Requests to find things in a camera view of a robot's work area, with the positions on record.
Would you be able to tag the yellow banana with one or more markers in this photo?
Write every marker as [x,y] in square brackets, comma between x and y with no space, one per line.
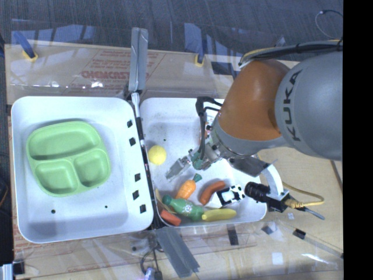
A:
[218,214]

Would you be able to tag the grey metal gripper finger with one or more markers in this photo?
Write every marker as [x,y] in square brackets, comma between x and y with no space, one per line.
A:
[181,174]
[178,165]

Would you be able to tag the green divided plate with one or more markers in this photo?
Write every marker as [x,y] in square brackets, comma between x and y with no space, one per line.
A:
[67,156]

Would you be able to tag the green bottle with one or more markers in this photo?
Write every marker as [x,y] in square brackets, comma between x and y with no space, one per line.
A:
[186,207]

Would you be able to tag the white plastic tray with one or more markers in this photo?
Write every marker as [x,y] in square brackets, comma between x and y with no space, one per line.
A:
[175,121]
[87,220]

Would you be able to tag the orange carrot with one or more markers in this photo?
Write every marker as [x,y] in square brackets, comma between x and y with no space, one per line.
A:
[186,189]

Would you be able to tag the brown cardboard board, red print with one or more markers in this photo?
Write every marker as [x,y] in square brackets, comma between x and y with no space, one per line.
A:
[180,66]

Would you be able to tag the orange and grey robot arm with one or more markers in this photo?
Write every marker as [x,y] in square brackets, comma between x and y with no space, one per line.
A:
[309,104]

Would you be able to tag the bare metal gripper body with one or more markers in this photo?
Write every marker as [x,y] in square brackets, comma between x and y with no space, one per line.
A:
[212,155]

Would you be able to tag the black and white cow-print carton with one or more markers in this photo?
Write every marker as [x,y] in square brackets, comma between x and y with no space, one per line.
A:
[233,195]

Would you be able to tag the black cylinder on white bracket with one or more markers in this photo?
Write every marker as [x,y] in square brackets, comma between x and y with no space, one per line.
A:
[274,198]

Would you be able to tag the yellow ball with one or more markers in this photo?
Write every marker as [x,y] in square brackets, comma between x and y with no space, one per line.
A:
[157,154]

